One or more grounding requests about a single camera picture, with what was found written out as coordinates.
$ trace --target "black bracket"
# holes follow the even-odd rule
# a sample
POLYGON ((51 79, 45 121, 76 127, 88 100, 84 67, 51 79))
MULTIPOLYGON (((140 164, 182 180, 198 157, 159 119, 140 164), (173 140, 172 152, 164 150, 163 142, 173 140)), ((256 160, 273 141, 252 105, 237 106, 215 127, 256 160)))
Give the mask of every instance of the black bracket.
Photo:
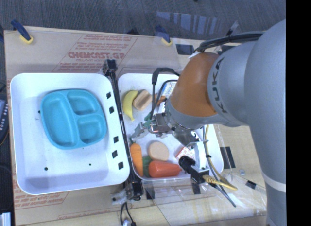
POLYGON ((193 179, 197 184, 206 182, 202 177, 203 175, 209 175, 209 169, 197 171, 193 168, 195 165, 194 159, 184 155, 179 159, 178 164, 191 175, 191 179, 193 179))
POLYGON ((130 175, 124 183, 126 197, 127 199, 140 200, 141 196, 143 195, 143 187, 142 187, 141 179, 136 176, 133 165, 131 164, 132 163, 131 154, 130 154, 129 144, 128 144, 127 135, 126 135, 125 126, 124 126, 122 103, 121 103, 121 99, 119 95, 118 81, 116 78, 117 69, 118 67, 116 64, 116 60, 107 59, 103 67, 103 74, 107 77, 110 77, 111 82, 112 82, 113 94, 116 100, 126 154, 127 154, 128 161, 130 163, 130 175))

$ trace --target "carrot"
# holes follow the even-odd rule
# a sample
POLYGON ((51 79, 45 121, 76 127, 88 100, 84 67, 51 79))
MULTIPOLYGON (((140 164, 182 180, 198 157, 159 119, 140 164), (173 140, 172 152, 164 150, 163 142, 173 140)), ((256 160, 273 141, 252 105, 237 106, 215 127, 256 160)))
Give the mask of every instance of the carrot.
POLYGON ((179 165, 153 160, 149 164, 149 175, 150 177, 173 177, 177 176, 181 171, 179 165))
POLYGON ((143 176, 142 153, 140 145, 138 145, 137 143, 133 143, 130 146, 130 152, 136 171, 138 172, 139 176, 143 176))

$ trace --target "blue clamp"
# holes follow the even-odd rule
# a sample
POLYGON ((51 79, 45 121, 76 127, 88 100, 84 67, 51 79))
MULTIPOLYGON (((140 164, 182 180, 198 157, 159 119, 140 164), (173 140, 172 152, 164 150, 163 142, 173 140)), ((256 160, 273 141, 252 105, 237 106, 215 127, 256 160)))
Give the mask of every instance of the blue clamp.
POLYGON ((27 44, 31 44, 34 40, 32 36, 29 35, 29 33, 26 31, 25 27, 19 23, 16 19, 13 19, 11 21, 11 24, 13 25, 14 29, 18 30, 20 33, 19 38, 24 41, 27 44))
POLYGON ((4 43, 4 29, 0 24, 0 42, 4 43))
POLYGON ((165 44, 166 46, 170 46, 173 43, 170 39, 170 35, 160 25, 157 25, 155 27, 155 36, 161 37, 162 43, 165 44))

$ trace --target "white tray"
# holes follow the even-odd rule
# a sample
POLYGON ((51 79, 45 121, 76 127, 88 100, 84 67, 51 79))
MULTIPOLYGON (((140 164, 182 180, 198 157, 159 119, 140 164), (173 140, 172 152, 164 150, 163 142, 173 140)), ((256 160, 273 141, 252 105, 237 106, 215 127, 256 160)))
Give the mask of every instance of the white tray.
POLYGON ((12 79, 10 91, 17 182, 24 192, 45 194, 94 188, 120 184, 128 178, 130 169, 118 111, 106 77, 23 73, 12 79), (41 99, 51 91, 68 88, 86 89, 100 101, 107 121, 107 134, 100 142, 72 150, 56 148, 49 142, 38 112, 41 99))
MULTIPOLYGON (((124 96, 126 93, 132 89, 134 90, 147 90, 150 94, 152 94, 152 83, 151 83, 152 74, 124 74, 122 75, 118 80, 118 87, 120 91, 120 99, 123 101, 124 96)), ((176 75, 170 75, 170 74, 160 74, 158 76, 157 84, 155 86, 155 92, 157 93, 166 80, 169 79, 178 79, 178 76, 176 75)), ((124 124, 125 124, 125 130, 129 137, 134 133, 135 128, 140 122, 145 122, 144 118, 148 115, 148 113, 151 111, 151 104, 149 104, 145 110, 138 111, 137 109, 133 108, 133 117, 135 118, 134 121, 131 121, 130 118, 123 114, 124 117, 124 124)), ((198 136, 203 139, 202 130, 197 130, 196 133, 198 136)), ((222 172, 224 168, 224 162, 223 158, 220 152, 219 144, 217 141, 217 136, 214 130, 213 125, 210 125, 208 133, 208 145, 209 145, 209 153, 212 156, 212 161, 217 169, 218 172, 222 172)), ((176 159, 175 155, 178 153, 178 151, 183 147, 183 145, 172 135, 168 135, 164 138, 156 137, 155 134, 147 134, 143 138, 140 138, 136 141, 139 145, 141 145, 142 149, 142 155, 147 156, 148 155, 148 146, 153 141, 160 141, 164 143, 170 152, 170 156, 168 161, 171 163, 178 164, 178 160, 176 159)), ((189 178, 190 175, 185 173, 184 171, 181 171, 178 176, 175 177, 168 177, 168 178, 149 178, 146 176, 141 176, 141 179, 146 181, 156 181, 156 180, 174 180, 174 179, 184 179, 189 178)))

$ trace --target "cable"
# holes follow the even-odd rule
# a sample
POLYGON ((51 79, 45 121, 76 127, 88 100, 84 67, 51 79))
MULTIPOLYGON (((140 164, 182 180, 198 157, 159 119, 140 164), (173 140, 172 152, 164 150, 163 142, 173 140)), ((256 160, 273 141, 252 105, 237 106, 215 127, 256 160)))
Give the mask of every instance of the cable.
POLYGON ((264 32, 247 32, 237 35, 229 35, 222 38, 206 40, 200 44, 200 46, 195 49, 195 52, 204 52, 207 48, 220 46, 226 43, 242 43, 246 41, 258 40, 264 32))
POLYGON ((220 182, 218 180, 216 180, 215 178, 213 178, 212 176, 210 175, 203 175, 202 178, 209 184, 215 184, 215 185, 221 185, 221 186, 225 186, 231 190, 234 190, 234 191, 237 191, 238 188, 236 187, 233 187, 232 185, 228 185, 228 184, 225 184, 223 182, 220 182))
MULTIPOLYGON (((205 130, 205 135, 204 135, 204 139, 205 139, 205 140, 207 139, 208 127, 209 127, 209 125, 207 125, 207 128, 206 128, 206 130, 205 130)), ((211 159, 210 159, 210 155, 209 155, 209 152, 208 152, 207 142, 205 143, 205 150, 206 150, 206 154, 207 154, 207 160, 209 161, 208 163, 210 164, 210 168, 212 168, 212 169, 215 171, 215 173, 217 174, 217 176, 220 178, 220 180, 221 180, 224 184, 226 184, 226 186, 230 186, 230 189, 236 191, 238 188, 236 188, 235 186, 231 185, 231 184, 228 182, 228 180, 226 180, 224 177, 222 177, 222 176, 220 175, 220 173, 217 171, 217 169, 215 168, 213 162, 212 162, 211 159)))
POLYGON ((231 185, 225 178, 223 178, 219 172, 217 171, 217 169, 215 168, 215 166, 213 165, 212 161, 211 161, 211 156, 209 155, 209 152, 208 152, 208 147, 207 147, 207 132, 208 132, 208 128, 209 128, 209 125, 207 125, 206 127, 206 130, 204 132, 204 127, 203 127, 203 136, 204 136, 204 140, 206 140, 206 143, 204 144, 204 147, 205 147, 205 151, 206 151, 206 156, 207 156, 207 161, 208 161, 208 164, 209 164, 209 167, 210 167, 210 170, 212 171, 213 175, 214 175, 214 178, 209 176, 209 175, 203 175, 203 179, 209 183, 212 187, 218 189, 228 200, 229 202, 234 206, 236 207, 235 203, 232 201, 232 199, 229 197, 229 195, 225 192, 223 186, 227 187, 227 188, 230 188, 234 191, 237 190, 237 188, 233 185, 231 185), (217 176, 215 174, 215 172, 217 173, 217 175, 220 177, 221 180, 224 181, 223 182, 219 182, 219 180, 217 179, 217 176))
POLYGON ((129 217, 130 217, 130 219, 131 219, 131 221, 132 221, 132 222, 131 222, 131 226, 136 226, 136 223, 134 222, 134 220, 133 220, 133 218, 132 218, 130 212, 128 211, 127 202, 125 202, 125 203, 122 204, 122 206, 121 206, 121 212, 120 212, 120 223, 121 223, 121 225, 123 225, 123 223, 124 223, 124 221, 122 220, 122 212, 123 212, 124 206, 125 206, 125 208, 126 208, 127 214, 129 215, 129 217))
POLYGON ((151 120, 152 119, 152 116, 154 115, 154 110, 156 108, 156 102, 155 102, 155 92, 156 92, 156 82, 157 82, 157 77, 159 76, 159 74, 161 72, 170 72, 170 73, 173 73, 175 74, 176 76, 180 76, 179 73, 177 73, 176 71, 174 71, 174 69, 171 69, 171 68, 161 68, 161 67, 158 67, 156 68, 156 70, 154 71, 154 73, 152 73, 152 79, 151 79, 151 83, 152 83, 152 109, 150 111, 150 116, 149 116, 149 119, 151 120))
POLYGON ((151 111, 150 111, 150 119, 151 119, 152 116, 154 115, 154 111, 155 111, 155 108, 156 108, 156 104, 157 104, 157 102, 159 101, 159 99, 160 99, 160 97, 161 97, 162 90, 163 90, 165 84, 168 83, 168 82, 177 82, 177 80, 175 80, 175 79, 166 80, 166 81, 162 84, 160 90, 158 91, 156 100, 155 100, 155 86, 154 86, 154 89, 153 89, 153 91, 152 91, 152 99, 153 99, 153 101, 152 101, 152 109, 151 109, 151 111))

